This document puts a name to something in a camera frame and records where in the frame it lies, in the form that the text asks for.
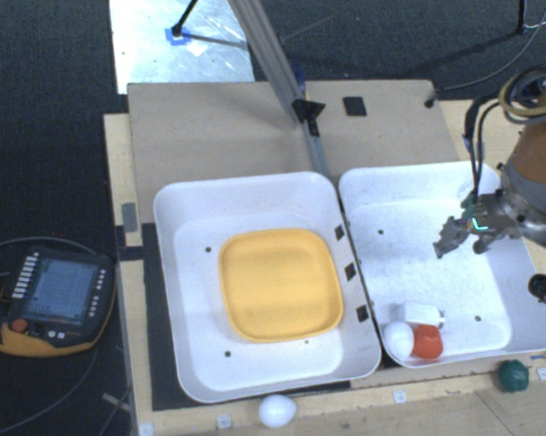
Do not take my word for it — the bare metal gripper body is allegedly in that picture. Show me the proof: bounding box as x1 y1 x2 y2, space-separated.
463 188 535 248

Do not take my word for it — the white plastic tray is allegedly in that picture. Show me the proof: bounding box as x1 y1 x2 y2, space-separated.
335 152 546 375
150 165 387 408

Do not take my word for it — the orange-red cup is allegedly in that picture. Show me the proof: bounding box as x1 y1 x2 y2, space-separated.
407 323 446 361

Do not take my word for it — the white egg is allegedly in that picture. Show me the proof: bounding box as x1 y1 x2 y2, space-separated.
381 319 417 363
256 392 301 430

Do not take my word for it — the green broccoli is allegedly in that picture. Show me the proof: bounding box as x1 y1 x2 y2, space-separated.
496 357 532 395

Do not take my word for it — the yellow plate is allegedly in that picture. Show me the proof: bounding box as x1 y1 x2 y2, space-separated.
215 223 348 348

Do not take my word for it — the brown cardboard board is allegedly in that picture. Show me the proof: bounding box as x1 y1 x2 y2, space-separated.
125 54 503 407

